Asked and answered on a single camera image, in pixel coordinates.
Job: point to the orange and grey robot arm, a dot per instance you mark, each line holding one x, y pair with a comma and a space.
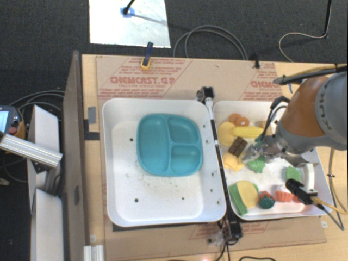
312, 113

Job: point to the brown toy chocolate bar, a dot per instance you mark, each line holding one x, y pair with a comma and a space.
237, 146

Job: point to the white plastic tray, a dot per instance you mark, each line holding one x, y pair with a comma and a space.
272, 178
163, 200

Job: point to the green toy lettuce leaf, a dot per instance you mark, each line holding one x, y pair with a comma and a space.
257, 165

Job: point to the orange toy pretzel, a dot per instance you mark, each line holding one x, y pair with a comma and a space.
241, 121

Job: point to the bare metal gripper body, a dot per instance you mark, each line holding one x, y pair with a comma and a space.
273, 148

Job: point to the blue divided plate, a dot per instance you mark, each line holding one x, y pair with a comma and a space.
155, 145

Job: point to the yellow and green toy taco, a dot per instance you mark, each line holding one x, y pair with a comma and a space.
244, 196

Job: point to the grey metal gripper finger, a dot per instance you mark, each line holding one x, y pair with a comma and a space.
250, 156
257, 146

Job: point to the green ridged toy piece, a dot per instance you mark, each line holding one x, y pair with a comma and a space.
293, 174

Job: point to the yellow round toy slice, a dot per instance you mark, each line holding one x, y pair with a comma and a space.
225, 133

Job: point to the pink toy cupcake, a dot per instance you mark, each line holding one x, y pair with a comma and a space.
283, 195

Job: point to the thin black and white rod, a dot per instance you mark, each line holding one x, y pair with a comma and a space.
217, 143

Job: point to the yellow toy corn cob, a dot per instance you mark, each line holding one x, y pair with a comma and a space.
247, 132

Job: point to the brown cardboard board red print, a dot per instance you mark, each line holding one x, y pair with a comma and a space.
174, 77

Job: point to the red and green toy strawberry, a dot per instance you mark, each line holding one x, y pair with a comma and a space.
266, 200

